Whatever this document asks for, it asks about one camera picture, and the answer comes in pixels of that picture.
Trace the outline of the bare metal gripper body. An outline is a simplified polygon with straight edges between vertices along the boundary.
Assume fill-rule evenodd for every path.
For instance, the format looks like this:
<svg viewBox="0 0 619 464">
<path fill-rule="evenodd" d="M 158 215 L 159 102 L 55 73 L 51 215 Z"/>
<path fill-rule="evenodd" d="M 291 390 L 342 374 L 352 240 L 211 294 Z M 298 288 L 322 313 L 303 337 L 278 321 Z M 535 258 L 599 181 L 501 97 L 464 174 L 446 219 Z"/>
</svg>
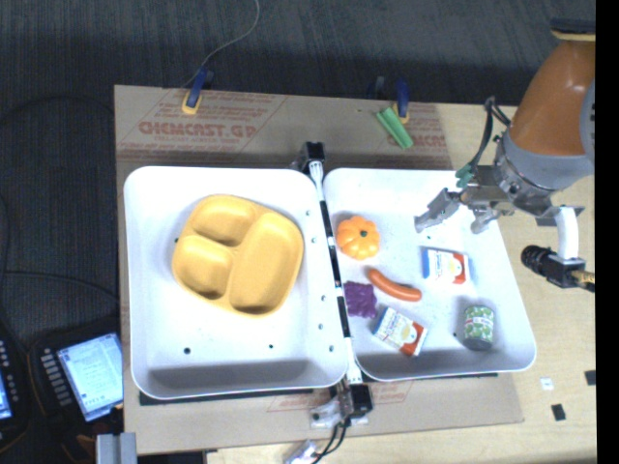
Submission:
<svg viewBox="0 0 619 464">
<path fill-rule="evenodd" d="M 507 164 L 465 165 L 458 172 L 459 201 L 481 216 L 507 216 L 521 210 L 534 217 L 552 207 L 552 191 L 540 188 Z"/>
</svg>

